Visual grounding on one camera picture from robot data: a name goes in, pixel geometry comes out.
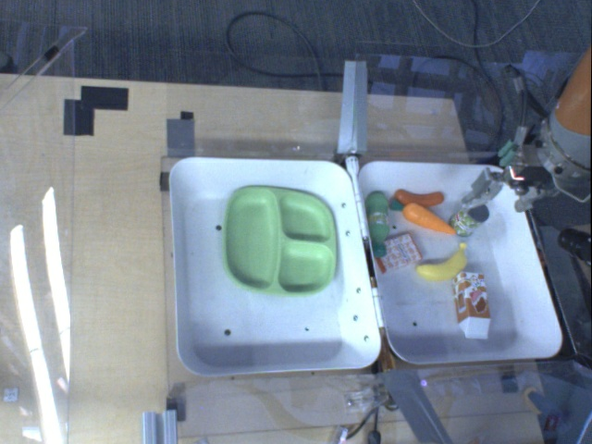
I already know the green bottle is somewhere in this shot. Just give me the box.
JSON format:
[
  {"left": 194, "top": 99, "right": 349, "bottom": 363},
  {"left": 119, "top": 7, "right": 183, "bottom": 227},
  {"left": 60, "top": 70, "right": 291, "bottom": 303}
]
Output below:
[{"left": 364, "top": 191, "right": 392, "bottom": 259}]

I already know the green divided plate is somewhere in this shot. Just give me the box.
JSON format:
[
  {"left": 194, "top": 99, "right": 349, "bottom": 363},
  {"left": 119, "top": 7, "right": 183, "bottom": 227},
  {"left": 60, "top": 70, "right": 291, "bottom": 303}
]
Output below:
[{"left": 223, "top": 185, "right": 339, "bottom": 296}]

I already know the yellow banana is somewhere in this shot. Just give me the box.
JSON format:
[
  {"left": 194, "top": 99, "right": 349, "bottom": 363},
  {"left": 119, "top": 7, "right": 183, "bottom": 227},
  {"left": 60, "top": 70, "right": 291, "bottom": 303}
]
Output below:
[{"left": 415, "top": 241, "right": 469, "bottom": 283}]

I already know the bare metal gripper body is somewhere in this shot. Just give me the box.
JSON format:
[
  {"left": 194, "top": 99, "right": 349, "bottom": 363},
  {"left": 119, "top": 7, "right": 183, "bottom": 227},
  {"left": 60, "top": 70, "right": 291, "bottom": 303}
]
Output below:
[{"left": 502, "top": 144, "right": 592, "bottom": 214}]

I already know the orange and white packet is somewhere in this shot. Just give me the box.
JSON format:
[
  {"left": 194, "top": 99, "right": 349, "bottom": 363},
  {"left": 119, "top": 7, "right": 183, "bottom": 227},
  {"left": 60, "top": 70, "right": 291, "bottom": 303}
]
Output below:
[{"left": 376, "top": 232, "right": 424, "bottom": 275}]

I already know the white plastic tray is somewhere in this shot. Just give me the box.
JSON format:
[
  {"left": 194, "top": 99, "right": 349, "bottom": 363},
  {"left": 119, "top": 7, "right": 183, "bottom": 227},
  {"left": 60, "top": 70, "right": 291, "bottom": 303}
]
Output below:
[
  {"left": 357, "top": 160, "right": 564, "bottom": 366},
  {"left": 168, "top": 156, "right": 383, "bottom": 378}
]

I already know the green and white can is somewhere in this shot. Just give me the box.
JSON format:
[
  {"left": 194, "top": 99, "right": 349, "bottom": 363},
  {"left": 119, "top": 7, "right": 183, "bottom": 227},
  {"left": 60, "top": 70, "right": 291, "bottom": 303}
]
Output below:
[{"left": 449, "top": 203, "right": 491, "bottom": 238}]

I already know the orange sausage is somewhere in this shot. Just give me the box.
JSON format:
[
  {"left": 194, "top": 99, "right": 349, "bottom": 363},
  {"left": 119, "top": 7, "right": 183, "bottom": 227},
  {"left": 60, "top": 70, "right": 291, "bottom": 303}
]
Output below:
[{"left": 393, "top": 189, "right": 446, "bottom": 209}]

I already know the orange carrot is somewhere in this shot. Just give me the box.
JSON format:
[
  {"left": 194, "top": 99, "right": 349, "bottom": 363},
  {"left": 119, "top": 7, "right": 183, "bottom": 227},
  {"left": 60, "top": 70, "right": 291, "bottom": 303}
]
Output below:
[{"left": 388, "top": 199, "right": 458, "bottom": 237}]

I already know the orange and white carton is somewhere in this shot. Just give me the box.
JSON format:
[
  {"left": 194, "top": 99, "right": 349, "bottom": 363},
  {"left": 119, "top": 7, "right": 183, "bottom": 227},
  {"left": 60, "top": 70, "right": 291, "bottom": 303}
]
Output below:
[{"left": 451, "top": 270, "right": 493, "bottom": 340}]

